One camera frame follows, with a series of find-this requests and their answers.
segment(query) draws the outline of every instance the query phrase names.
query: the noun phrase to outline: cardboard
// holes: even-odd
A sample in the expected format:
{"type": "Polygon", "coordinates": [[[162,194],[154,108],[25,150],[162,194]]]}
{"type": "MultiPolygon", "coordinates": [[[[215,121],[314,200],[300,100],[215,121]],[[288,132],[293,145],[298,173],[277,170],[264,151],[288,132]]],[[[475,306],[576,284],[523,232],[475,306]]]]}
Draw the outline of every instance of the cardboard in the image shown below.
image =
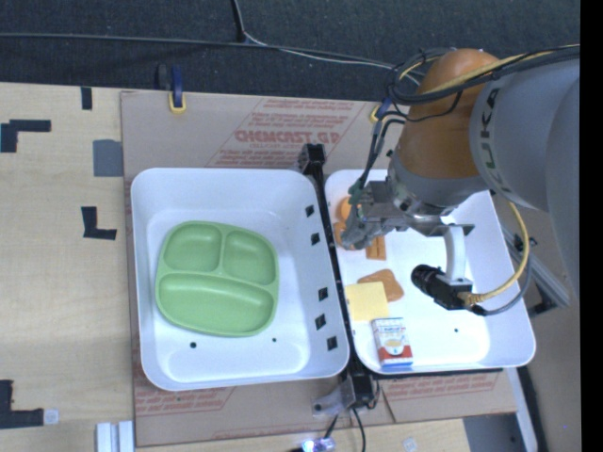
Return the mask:
{"type": "MultiPolygon", "coordinates": [[[[322,143],[326,174],[361,169],[367,159],[375,103],[218,94],[187,94],[187,111],[173,114],[165,91],[123,91],[122,146],[128,287],[133,343],[137,446],[179,444],[297,431],[322,431],[331,417],[315,417],[312,402],[338,378],[268,385],[166,392],[155,388],[139,360],[139,324],[130,208],[136,175],[155,167],[295,169],[304,143],[322,143]]],[[[376,169],[386,166],[391,132],[376,169]]],[[[363,424],[386,425],[472,414],[513,412],[504,372],[410,377],[381,384],[377,407],[363,424]]],[[[339,428],[351,427],[343,416],[339,428]]]]}

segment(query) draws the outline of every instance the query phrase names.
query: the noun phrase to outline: yellow block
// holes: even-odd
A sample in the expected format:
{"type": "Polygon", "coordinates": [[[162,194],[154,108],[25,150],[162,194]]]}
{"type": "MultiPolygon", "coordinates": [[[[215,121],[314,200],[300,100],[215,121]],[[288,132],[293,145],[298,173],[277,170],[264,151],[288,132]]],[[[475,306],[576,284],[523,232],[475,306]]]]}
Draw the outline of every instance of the yellow block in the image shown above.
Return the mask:
{"type": "Polygon", "coordinates": [[[387,295],[382,282],[349,284],[345,292],[352,321],[370,321],[389,316],[387,295]]]}

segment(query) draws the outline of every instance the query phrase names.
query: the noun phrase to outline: wooden table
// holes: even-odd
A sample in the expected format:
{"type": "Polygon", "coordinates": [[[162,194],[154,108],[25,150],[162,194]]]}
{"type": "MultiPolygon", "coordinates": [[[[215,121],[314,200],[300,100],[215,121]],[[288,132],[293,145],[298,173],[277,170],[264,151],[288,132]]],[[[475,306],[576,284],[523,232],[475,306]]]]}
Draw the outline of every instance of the wooden table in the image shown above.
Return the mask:
{"type": "MultiPolygon", "coordinates": [[[[98,423],[133,415],[122,177],[95,177],[92,142],[121,141],[120,90],[1,84],[0,122],[50,120],[0,153],[0,379],[13,410],[57,409],[56,425],[0,429],[0,450],[94,450],[98,423]],[[82,206],[115,240],[84,238],[82,206]]],[[[459,451],[462,419],[367,428],[367,450],[459,451]]],[[[161,451],[288,450],[306,434],[152,447],[161,451]]],[[[358,428],[337,449],[361,450],[358,428]]]]}

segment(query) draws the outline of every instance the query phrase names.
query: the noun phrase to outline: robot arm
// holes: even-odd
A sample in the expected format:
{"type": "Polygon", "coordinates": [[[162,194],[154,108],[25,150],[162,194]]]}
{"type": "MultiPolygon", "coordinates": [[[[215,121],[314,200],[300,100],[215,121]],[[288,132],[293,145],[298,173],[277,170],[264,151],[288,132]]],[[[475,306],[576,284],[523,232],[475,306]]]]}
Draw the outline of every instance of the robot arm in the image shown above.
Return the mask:
{"type": "MultiPolygon", "coordinates": [[[[579,47],[505,60],[473,49],[436,50],[411,59],[389,89],[386,104],[409,105],[410,110],[399,113],[404,129],[390,155],[387,178],[367,183],[387,117],[375,124],[367,170],[350,188],[354,212],[342,245],[361,249],[377,235],[409,228],[425,236],[448,236],[442,217],[473,193],[491,188],[510,202],[551,215],[578,293],[579,47]],[[427,60],[434,63],[418,91],[402,93],[401,78],[427,60]]],[[[463,234],[473,228],[470,223],[456,226],[463,234]]],[[[447,239],[446,245],[448,256],[458,261],[461,241],[447,239]]],[[[440,283],[458,279],[452,274],[450,266],[446,273],[421,268],[413,281],[435,283],[428,294],[447,308],[467,307],[474,299],[467,299],[466,283],[457,289],[440,283]]],[[[426,287],[419,286],[428,292],[426,287]]]]}

